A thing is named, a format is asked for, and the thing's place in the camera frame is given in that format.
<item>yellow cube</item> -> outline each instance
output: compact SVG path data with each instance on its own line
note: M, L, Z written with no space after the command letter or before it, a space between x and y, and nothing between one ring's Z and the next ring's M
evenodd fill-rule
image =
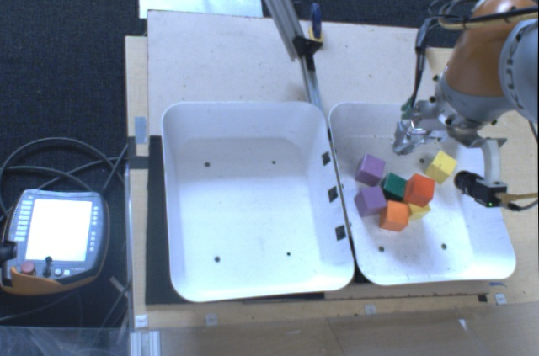
M456 160L445 154L443 151L438 151L435 159L424 171L425 175L434 179L438 184L443 183L448 179L456 167Z
M430 206L417 206L413 204L408 204L410 207L410 217L409 220L418 220L425 217L430 212Z

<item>purple cube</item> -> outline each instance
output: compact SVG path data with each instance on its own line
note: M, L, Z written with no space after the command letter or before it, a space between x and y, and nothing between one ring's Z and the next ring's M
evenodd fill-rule
M378 186L361 189L354 197L354 202L362 217L380 214L387 207L384 193Z
M370 186L377 185L382 179L386 162L371 154L365 154L355 173L355 180Z

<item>red button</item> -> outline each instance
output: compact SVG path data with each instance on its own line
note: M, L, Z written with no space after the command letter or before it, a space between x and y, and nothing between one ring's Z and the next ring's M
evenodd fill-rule
M26 260L20 265L20 273L24 275L35 275L35 264L31 260Z

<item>red-orange cube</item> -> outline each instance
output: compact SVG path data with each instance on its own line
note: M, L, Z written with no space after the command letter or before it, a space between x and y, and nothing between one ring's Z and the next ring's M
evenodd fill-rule
M387 208L380 214L380 227L387 231L401 231L408 225L410 207L395 200L387 201Z
M426 206L435 195L435 180L415 173L407 182L403 202Z

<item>cube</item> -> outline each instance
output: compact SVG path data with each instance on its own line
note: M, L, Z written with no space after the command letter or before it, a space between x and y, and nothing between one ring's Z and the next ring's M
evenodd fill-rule
M388 200L403 200L405 189L406 179L394 173L388 173L382 181L382 191Z
M435 159L427 167L427 170L424 171L424 174L434 179L438 184L443 183L448 179L456 167L456 160L445 154L443 151L438 151Z
M417 206L414 204L408 204L410 208L410 220L419 220L425 217L430 212L430 206Z
M371 154L365 154L355 172L355 180L370 186L377 185L382 179L386 162Z
M362 217L380 214L387 206L384 193L378 186L361 189L354 197L354 202Z
M417 206L426 206L435 195L435 180L415 173L406 182L403 201Z
M387 231L401 231L408 225L410 207L402 202L387 201L387 207L380 214L380 227Z

